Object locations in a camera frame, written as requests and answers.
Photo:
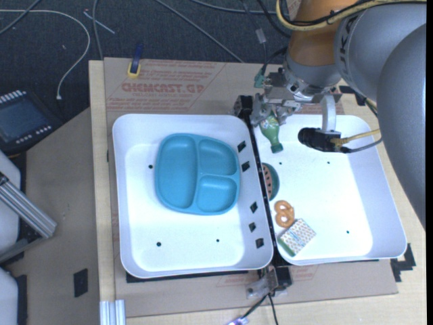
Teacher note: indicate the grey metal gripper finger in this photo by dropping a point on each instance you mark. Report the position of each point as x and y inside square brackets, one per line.
[260, 112]
[285, 113]

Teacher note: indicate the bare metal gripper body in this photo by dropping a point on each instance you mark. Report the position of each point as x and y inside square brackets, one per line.
[281, 91]

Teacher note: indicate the green plastic bottle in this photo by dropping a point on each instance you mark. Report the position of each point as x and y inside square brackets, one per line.
[272, 134]

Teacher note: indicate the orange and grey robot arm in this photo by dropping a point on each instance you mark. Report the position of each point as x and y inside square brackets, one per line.
[379, 46]

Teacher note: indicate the toy watermelon slice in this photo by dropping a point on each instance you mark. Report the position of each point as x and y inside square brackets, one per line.
[270, 181]

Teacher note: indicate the blue divided plate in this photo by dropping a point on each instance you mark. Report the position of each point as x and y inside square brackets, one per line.
[189, 174]

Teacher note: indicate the white plastic tray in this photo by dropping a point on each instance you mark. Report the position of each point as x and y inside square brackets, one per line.
[331, 198]
[189, 249]

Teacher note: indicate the orange toy pretzel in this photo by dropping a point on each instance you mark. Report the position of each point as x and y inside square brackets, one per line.
[283, 213]

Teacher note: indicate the brown cardboard board red print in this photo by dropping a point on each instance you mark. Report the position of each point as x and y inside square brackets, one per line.
[162, 86]

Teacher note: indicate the white patterned packet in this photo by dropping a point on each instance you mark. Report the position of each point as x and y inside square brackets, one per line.
[297, 237]

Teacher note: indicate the black cylinder on white bracket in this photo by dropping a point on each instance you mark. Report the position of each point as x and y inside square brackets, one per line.
[318, 137]

